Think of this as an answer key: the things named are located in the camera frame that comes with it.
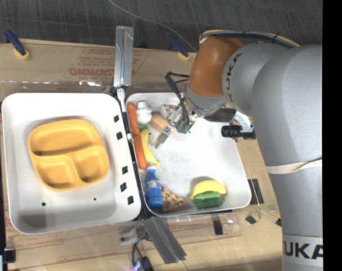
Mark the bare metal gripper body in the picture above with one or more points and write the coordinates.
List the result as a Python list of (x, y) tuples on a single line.
[(176, 117)]

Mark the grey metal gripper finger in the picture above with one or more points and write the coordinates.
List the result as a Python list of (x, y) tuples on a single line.
[(163, 136)]

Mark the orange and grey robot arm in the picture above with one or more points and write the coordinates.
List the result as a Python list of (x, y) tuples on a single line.
[(284, 100)]

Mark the tan bread roll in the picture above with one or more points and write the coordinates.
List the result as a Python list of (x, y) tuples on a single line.
[(157, 122)]

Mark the yellow banana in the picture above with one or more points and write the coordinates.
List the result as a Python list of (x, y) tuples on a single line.
[(209, 186), (147, 148)]

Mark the orange sausage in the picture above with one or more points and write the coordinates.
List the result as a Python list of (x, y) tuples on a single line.
[(133, 118), (141, 152)]

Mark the small white bottle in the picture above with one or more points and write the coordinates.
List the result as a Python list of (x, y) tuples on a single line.
[(143, 113)]

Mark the white plastic tray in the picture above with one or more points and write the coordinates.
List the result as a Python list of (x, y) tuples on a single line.
[(199, 157), (69, 213)]

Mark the blue bottle white cap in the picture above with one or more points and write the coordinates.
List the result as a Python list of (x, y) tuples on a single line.
[(153, 189)]

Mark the brown pizza slice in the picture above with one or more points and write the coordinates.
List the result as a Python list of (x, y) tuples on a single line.
[(172, 200)]

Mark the green lumpy toy vegetable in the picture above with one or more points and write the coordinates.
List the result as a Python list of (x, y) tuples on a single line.
[(207, 200)]

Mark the yellow divided plate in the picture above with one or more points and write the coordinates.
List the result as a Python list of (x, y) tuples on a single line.
[(66, 140)]

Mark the brown cardboard board red print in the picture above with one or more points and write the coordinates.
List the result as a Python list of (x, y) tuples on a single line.
[(63, 63)]

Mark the black cylinder on white bracket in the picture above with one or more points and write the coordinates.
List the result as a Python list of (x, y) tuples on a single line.
[(232, 131)]

